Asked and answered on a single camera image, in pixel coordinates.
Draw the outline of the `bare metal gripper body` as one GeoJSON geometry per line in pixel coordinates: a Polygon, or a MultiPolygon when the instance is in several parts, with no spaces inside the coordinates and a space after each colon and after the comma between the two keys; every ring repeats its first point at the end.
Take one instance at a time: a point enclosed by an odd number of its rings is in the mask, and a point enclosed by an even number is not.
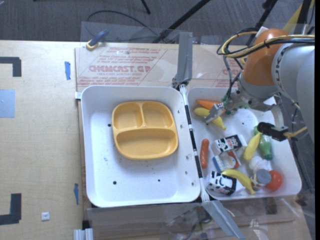
{"type": "Polygon", "coordinates": [[[266,104],[265,99],[260,99],[249,95],[244,89],[236,89],[229,92],[224,97],[224,109],[226,111],[235,111],[237,109],[253,109],[261,112],[267,112],[273,109],[276,104],[266,104]]]}

